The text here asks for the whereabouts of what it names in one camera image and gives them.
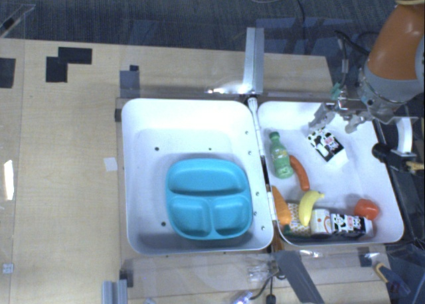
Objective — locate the green plastic bottle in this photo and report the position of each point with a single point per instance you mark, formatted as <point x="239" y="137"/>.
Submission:
<point x="280" y="158"/>

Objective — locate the orange red toy pepper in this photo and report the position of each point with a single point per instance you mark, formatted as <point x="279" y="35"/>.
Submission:
<point x="366" y="209"/>

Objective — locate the orange toy sausage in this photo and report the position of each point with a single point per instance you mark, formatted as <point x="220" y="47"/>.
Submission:
<point x="300" y="173"/>

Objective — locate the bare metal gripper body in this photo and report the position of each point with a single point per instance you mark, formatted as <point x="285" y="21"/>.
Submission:
<point x="352" y="106"/>

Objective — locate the cow print milk carton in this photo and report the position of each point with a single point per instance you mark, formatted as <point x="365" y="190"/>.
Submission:
<point x="350" y="224"/>
<point x="327" y="145"/>

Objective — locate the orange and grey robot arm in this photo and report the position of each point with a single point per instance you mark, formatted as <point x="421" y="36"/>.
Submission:
<point x="395" y="47"/>

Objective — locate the orange carrot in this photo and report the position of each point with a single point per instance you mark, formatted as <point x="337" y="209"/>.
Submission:
<point x="282" y="208"/>

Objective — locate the blue divided plate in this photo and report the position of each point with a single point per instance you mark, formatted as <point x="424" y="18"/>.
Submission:
<point x="209" y="196"/>

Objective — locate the yellow banana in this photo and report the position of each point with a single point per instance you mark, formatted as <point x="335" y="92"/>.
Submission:
<point x="306" y="208"/>

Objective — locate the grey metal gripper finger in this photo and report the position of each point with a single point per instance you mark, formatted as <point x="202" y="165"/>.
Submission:
<point x="323" y="115"/>
<point x="355" y="121"/>

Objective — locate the white plastic tray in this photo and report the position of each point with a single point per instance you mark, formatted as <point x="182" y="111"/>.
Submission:
<point x="149" y="176"/>
<point x="358" y="183"/>

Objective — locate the yellow patterned packet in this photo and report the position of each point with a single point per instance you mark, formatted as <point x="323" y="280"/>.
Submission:
<point x="295" y="219"/>

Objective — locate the black cylinder on white bracket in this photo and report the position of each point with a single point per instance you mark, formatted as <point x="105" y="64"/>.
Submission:
<point x="405" y="133"/>

